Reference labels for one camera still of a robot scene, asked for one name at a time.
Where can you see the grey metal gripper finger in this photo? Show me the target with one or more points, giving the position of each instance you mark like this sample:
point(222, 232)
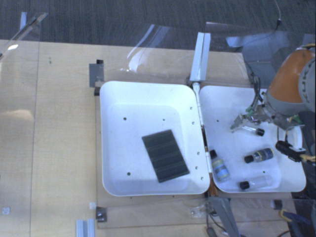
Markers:
point(236, 124)
point(251, 119)

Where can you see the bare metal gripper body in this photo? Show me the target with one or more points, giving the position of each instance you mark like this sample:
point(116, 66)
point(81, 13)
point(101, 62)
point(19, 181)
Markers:
point(276, 118)

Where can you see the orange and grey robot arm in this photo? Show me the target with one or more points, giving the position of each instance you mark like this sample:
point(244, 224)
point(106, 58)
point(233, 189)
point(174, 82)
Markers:
point(286, 83)

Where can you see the small clear bottle black cap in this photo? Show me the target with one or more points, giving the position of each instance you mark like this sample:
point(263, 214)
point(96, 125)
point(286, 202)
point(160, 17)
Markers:
point(256, 131)

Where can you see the white plastic tray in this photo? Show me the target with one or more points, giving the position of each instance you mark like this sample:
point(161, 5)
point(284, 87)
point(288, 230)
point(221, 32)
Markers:
point(229, 142)
point(153, 107)

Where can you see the clear bottle dark label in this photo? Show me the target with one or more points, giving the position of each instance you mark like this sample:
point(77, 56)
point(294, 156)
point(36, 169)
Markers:
point(261, 155)

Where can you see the clear bottle blue yellow label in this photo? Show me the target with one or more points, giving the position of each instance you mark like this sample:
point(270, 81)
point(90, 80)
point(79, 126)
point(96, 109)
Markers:
point(219, 168)

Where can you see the large clear bottle black cap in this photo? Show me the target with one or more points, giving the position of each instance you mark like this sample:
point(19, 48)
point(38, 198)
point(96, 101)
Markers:
point(256, 182)

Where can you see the dark green flat packet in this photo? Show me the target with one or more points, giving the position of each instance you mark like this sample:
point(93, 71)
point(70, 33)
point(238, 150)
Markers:
point(165, 156)

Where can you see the black cylinder on white bracket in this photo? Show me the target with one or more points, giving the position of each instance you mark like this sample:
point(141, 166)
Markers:
point(288, 150)

